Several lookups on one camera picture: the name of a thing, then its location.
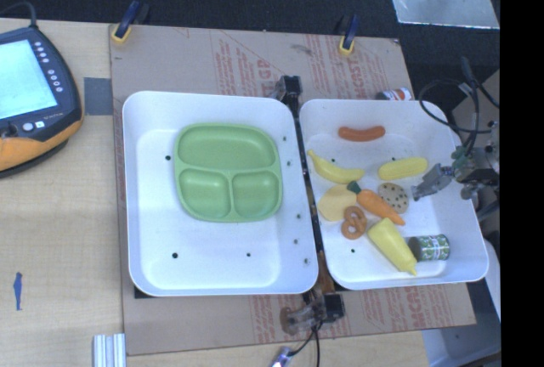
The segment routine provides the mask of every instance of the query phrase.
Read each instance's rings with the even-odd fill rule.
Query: corn
[[[427,159],[424,157],[407,157],[384,163],[377,170],[377,175],[382,180],[398,180],[425,172],[427,166]]]

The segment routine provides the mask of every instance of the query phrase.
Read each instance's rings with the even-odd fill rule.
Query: wooden table
[[[0,19],[0,33],[28,20]],[[83,93],[111,78],[108,25],[38,21]],[[92,340],[123,333],[112,116],[86,116],[57,155],[0,180],[0,365],[91,366]],[[13,284],[22,274],[20,310]],[[281,344],[127,358],[128,366],[266,366]],[[420,331],[320,341],[321,366],[421,367]],[[292,367],[316,362],[310,343]]]

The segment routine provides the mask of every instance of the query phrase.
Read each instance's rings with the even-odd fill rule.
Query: can
[[[382,91],[376,94],[375,99],[386,99],[391,101],[409,101],[412,99],[410,89],[398,88],[389,91]]]
[[[410,237],[408,247],[418,262],[447,260],[450,256],[450,242],[443,234]]]

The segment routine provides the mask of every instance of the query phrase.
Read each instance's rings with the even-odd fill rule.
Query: cookie
[[[408,210],[408,195],[406,191],[395,183],[383,183],[377,188],[380,195],[397,213]]]

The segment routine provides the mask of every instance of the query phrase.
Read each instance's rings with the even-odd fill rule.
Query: green can
[[[450,256],[450,242],[443,234],[410,237],[408,247],[418,262],[447,260]]]

